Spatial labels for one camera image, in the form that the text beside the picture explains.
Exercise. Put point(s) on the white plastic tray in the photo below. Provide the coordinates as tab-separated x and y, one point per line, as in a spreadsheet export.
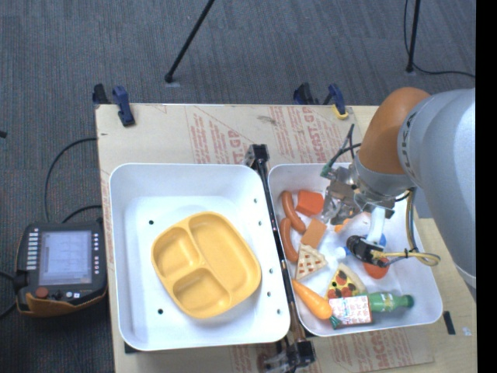
411	297
136	266

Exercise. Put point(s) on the black cylinder on white bracket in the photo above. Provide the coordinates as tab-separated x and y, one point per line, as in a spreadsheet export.
363	249

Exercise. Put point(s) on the toy pizza slice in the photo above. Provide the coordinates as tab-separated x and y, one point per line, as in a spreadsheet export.
343	282

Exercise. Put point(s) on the green bottle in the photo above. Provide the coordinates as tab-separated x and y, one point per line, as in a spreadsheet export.
388	302

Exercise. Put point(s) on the red-orange round toy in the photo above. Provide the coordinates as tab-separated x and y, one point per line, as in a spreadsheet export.
376	272

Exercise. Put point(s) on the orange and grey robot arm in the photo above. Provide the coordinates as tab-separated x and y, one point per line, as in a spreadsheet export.
438	150

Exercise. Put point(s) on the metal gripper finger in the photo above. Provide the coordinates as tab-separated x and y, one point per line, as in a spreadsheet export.
330	210
343	216

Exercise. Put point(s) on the yellow divided plate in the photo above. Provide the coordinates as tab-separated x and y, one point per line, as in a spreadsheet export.
217	247

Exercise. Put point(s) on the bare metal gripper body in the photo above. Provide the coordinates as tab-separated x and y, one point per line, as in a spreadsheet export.
345	190

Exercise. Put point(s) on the orange carrot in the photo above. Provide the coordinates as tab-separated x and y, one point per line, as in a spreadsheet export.
314	301

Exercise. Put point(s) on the lattice pie slice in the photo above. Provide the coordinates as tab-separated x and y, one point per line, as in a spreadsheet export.
309	263

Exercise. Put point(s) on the black stand leg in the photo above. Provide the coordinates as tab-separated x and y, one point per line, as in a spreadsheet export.
192	33
414	25

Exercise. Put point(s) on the pale orange block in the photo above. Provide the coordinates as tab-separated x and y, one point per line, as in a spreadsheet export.
313	233

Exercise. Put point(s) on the brown cardboard board red print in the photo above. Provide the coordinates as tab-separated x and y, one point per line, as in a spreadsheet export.
174	138

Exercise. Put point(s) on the dark orange block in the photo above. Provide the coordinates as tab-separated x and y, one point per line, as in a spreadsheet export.
310	203

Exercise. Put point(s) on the small orange piece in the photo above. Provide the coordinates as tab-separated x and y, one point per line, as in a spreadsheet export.
339	227

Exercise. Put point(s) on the pink printed carton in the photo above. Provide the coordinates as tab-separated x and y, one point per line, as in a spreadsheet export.
351	310

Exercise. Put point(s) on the orange-brown toy sausage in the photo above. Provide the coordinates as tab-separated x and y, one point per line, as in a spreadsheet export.
288	243
292	210

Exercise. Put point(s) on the thin black rod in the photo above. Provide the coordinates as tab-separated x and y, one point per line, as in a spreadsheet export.
276	239

